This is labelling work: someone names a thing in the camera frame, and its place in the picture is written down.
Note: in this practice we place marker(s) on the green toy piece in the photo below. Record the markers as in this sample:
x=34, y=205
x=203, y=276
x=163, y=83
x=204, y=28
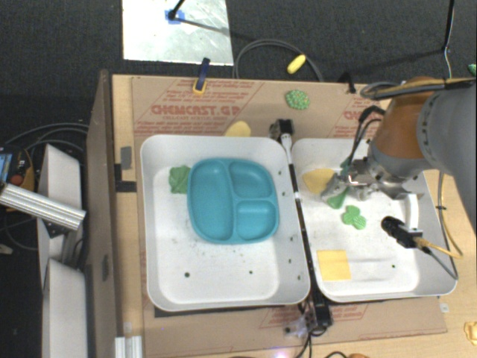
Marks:
x=473, y=69

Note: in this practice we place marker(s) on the green dotted round toy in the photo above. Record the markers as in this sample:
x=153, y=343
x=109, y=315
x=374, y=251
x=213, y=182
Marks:
x=297, y=100

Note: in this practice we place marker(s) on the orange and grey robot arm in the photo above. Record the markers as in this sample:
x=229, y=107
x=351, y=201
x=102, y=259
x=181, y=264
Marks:
x=428, y=125

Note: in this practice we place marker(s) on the black cylinder on white bracket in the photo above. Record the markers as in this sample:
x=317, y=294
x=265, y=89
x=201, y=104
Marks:
x=398, y=231

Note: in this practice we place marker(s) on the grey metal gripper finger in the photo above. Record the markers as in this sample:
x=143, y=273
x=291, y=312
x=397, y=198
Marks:
x=335, y=186
x=365, y=192

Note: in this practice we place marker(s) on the thin black and white rod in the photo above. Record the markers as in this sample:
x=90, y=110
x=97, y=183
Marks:
x=300, y=207

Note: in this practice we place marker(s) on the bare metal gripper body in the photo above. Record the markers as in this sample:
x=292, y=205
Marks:
x=387, y=183

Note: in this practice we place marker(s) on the white plastic tray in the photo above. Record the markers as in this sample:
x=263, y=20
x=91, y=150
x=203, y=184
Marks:
x=220, y=270
x=376, y=270

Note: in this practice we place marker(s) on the green lettuce leaf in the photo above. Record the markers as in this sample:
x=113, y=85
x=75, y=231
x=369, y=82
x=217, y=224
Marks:
x=178, y=179
x=337, y=201
x=354, y=218

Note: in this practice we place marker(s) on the brown cardboard board red print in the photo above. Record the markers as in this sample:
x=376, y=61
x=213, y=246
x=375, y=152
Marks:
x=320, y=95

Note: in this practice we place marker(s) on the yellow oval toy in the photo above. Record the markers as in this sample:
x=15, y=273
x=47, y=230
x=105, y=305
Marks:
x=296, y=64

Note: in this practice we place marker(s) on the blue divided plate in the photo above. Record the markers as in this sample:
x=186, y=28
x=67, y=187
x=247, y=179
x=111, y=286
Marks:
x=223, y=203

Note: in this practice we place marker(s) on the yellow potato chip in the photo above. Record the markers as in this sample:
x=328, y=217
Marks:
x=316, y=181
x=238, y=129

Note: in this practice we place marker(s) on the yellow toy piece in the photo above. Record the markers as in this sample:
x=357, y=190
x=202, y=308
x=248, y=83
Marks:
x=472, y=331

